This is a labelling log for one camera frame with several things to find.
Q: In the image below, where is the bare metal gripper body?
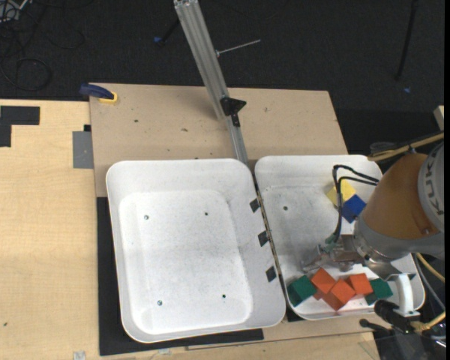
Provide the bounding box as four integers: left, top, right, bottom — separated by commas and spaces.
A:
328, 233, 394, 278

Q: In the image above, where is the orange cube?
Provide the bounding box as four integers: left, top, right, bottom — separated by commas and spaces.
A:
310, 267, 338, 301
322, 278, 356, 311
346, 273, 374, 297

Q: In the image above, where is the green cube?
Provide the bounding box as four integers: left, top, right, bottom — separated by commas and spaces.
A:
364, 277, 394, 306
286, 274, 318, 308

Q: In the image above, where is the white plastic tray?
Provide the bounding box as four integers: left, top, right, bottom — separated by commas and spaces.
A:
105, 158, 287, 344
253, 154, 425, 321

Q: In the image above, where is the blue cube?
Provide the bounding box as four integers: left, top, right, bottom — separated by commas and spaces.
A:
340, 194, 368, 224

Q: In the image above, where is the yellow cube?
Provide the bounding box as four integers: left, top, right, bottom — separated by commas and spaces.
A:
325, 179, 356, 206

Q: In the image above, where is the pale wood board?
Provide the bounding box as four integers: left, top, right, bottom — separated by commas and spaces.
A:
88, 82, 392, 352

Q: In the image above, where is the black cylinder on white bracket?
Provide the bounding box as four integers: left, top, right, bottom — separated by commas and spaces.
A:
373, 273, 422, 335

